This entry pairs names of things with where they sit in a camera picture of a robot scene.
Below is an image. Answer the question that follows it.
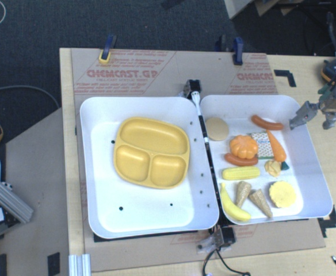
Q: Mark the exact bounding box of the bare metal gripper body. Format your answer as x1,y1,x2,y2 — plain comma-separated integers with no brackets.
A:
318,86,336,117

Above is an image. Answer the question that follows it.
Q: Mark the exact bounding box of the orange sausage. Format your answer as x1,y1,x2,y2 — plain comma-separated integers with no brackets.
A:
224,152,259,167
251,114,284,131

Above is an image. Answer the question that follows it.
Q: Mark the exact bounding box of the orange carrot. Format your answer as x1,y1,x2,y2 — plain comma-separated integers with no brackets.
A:
266,129,290,171

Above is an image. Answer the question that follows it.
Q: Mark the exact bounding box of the white and green carton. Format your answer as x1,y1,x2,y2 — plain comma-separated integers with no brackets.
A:
250,132,275,160

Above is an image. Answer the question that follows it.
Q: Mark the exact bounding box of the white plastic tray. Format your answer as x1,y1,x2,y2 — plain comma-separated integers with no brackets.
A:
199,94,334,226
79,96,220,239

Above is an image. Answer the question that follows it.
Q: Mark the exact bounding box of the pale yellow lumpy toy food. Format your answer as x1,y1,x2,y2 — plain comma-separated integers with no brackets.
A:
264,159,282,178

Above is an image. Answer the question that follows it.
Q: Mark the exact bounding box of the orange pumpkin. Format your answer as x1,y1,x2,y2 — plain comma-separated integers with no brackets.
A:
229,135,259,159

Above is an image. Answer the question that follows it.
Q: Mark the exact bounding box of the yellow round pineapple slice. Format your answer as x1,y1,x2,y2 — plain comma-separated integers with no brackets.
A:
269,180,297,209

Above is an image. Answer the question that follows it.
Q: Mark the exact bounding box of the yellow corn cob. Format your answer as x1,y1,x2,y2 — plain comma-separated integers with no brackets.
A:
222,166,261,181

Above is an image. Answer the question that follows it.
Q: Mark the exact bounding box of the beige round biscuit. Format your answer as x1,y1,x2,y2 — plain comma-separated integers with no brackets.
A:
205,117,230,141

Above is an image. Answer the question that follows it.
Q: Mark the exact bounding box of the beige ice cream cone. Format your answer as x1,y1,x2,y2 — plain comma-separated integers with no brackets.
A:
249,189,273,219
235,181,252,209

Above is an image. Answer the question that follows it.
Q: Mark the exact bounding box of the thin black and white rod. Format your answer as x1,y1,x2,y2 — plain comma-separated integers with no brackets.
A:
191,91,224,227

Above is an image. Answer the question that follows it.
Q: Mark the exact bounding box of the yellow banana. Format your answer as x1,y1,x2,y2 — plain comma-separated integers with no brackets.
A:
219,182,252,223

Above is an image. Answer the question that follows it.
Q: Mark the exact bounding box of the brown cardboard board red print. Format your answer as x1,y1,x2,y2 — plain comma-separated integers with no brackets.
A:
70,48,327,273

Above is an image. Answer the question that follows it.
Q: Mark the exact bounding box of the yellow divided plate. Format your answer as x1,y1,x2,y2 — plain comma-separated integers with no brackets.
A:
113,116,190,190

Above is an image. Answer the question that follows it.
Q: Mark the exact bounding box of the black block with thin wires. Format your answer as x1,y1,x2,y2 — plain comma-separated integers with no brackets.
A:
196,225,238,254
182,79,202,98

